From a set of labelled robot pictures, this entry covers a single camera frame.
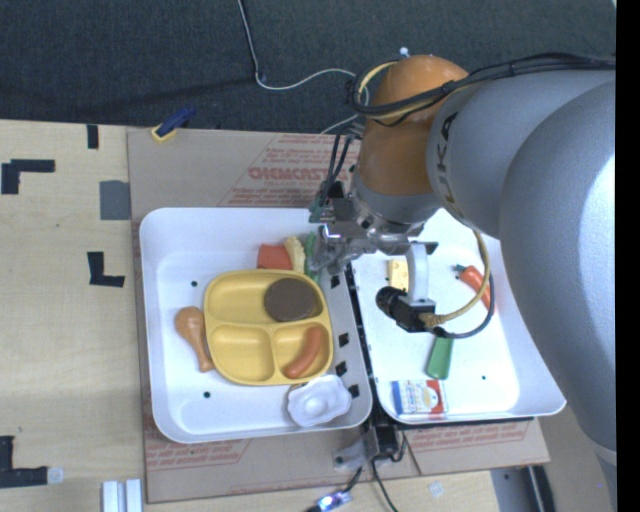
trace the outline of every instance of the yellow plate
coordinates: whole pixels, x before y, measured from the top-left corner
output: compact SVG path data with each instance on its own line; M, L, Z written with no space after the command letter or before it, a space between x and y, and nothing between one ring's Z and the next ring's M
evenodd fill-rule
M273 320L264 296L273 283L295 278L315 291L311 315L294 322ZM333 334L324 294L306 275L290 270L238 270L213 279L204 297L207 344L216 370L240 384L254 386L307 382L327 371L333 360ZM320 326L325 343L309 369L290 379L283 369L302 352L307 329Z

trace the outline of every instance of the wooden spoon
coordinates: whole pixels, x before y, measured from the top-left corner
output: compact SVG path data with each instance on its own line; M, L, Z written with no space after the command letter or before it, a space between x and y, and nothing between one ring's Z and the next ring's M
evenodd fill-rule
M204 373L213 370L213 361L205 350L204 313L195 306L182 308L176 314L175 326L178 334L187 340L196 353L200 371Z

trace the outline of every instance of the black fabric backdrop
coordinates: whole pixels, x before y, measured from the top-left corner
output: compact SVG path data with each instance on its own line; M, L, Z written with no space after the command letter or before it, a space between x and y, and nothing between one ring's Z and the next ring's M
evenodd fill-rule
M611 0L245 0L269 85L360 71L401 47L472 71L547 51L616 52ZM319 132L351 115L341 74L270 92L237 0L0 0L0 119Z

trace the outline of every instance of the wooden table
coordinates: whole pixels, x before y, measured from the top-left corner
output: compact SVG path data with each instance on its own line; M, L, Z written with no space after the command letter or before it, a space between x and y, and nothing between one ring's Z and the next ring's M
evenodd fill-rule
M102 220L99 184L128 180L126 128L0 121L0 162L55 160L22 172L0 195L0 436L14 436L13 466L60 467L64 481L0 489L0 510L99 510L104 481L141 479L144 456L130 220ZM90 284L87 254L124 285ZM439 483L442 493L433 492ZM386 482L398 510L498 511L489 471ZM173 504L164 510L303 511L334 488ZM375 482L353 489L347 510L387 510Z

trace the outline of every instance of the cardboard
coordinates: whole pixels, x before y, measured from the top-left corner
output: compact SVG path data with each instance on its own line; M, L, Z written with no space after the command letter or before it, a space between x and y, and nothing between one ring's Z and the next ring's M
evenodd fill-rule
M351 473L334 453L355 443L360 428L182 445L153 421L147 367L138 228L156 208L306 207L325 178L331 135L178 130L164 143L149 129L129 129L133 253L144 402L147 502L158 503L312 486L342 486ZM340 179L348 184L353 144ZM409 430L408 452L379 467L382 478L407 478L549 460L537 419ZM367 468L361 480L371 480Z

